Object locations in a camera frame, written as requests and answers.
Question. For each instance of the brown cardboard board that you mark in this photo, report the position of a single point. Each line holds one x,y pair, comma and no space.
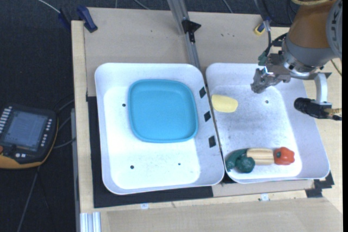
141,38

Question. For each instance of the yellow toy potato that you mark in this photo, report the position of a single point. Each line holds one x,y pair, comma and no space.
224,103

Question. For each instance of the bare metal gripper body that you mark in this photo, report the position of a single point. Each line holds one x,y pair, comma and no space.
280,69

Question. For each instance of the red toy pepper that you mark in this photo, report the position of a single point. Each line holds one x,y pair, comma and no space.
284,156

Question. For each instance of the beige toy bread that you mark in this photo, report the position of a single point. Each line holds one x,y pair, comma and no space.
260,156

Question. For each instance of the white plastic tray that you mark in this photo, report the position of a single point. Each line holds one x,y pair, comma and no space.
261,127
152,165

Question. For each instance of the green toy broccoli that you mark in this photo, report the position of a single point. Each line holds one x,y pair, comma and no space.
243,163

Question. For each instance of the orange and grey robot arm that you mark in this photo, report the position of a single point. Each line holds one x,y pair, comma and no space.
310,27

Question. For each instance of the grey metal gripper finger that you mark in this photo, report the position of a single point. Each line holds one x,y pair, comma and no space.
270,81
257,84

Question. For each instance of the black cylinder on white bracket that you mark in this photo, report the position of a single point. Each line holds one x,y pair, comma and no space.
310,107

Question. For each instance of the blue plate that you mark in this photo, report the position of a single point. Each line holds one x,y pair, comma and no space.
163,111

